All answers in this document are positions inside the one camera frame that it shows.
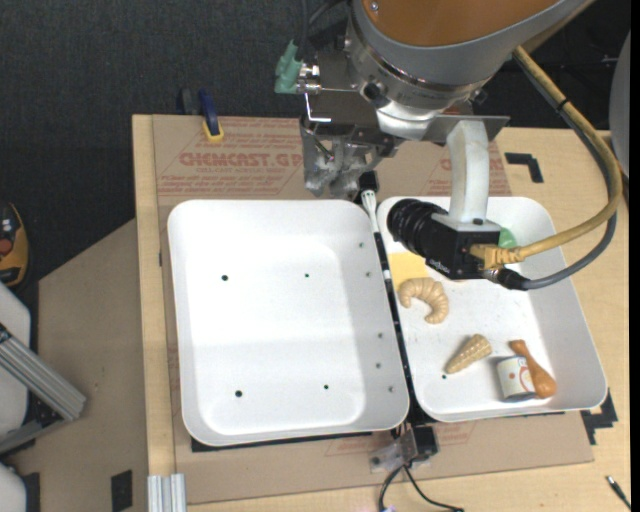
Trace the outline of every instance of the wooden table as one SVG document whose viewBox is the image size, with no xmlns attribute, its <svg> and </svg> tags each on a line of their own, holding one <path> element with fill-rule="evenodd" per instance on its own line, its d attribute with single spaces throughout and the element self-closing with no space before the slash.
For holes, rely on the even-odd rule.
<svg viewBox="0 0 640 512">
<path fill-rule="evenodd" d="M 166 352 L 163 282 L 158 264 L 160 229 L 154 169 L 153 116 L 133 117 L 134 166 L 142 307 L 142 338 L 147 420 L 148 467 L 152 475 L 176 472 Z M 544 183 L 533 183 L 526 167 L 507 165 L 514 196 L 527 196 L 550 213 L 557 231 L 599 211 L 606 201 L 604 181 L 588 151 L 570 130 L 504 129 L 502 152 L 530 153 L 542 168 Z M 571 263 L 593 247 L 598 229 L 563 247 Z M 573 276 L 587 324 L 608 379 L 618 421 L 598 430 L 589 464 L 430 480 L 425 492 L 465 510 L 625 510 L 609 488 L 612 475 L 630 498 L 629 392 L 629 216 L 621 203 L 615 237 L 595 262 Z M 379 489 L 361 487 L 189 507 L 204 511 L 374 511 Z M 400 511 L 431 510 L 410 484 L 393 485 L 387 503 Z"/>
</svg>

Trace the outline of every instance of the yellow block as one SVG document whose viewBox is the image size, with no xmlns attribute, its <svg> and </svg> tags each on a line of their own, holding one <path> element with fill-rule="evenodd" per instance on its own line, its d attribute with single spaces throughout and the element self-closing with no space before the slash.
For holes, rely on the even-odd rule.
<svg viewBox="0 0 640 512">
<path fill-rule="evenodd" d="M 427 265 L 424 258 L 412 252 L 394 252 L 388 255 L 389 270 L 393 278 L 393 288 L 398 291 L 407 279 L 427 277 Z"/>
</svg>

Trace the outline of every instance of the toy can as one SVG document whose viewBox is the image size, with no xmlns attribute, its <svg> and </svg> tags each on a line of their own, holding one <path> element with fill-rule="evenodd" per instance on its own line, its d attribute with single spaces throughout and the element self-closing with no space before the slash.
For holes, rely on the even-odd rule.
<svg viewBox="0 0 640 512">
<path fill-rule="evenodd" d="M 526 358 L 522 356 L 508 357 L 500 361 L 496 368 L 502 395 L 506 402 L 535 398 L 536 391 Z"/>
</svg>

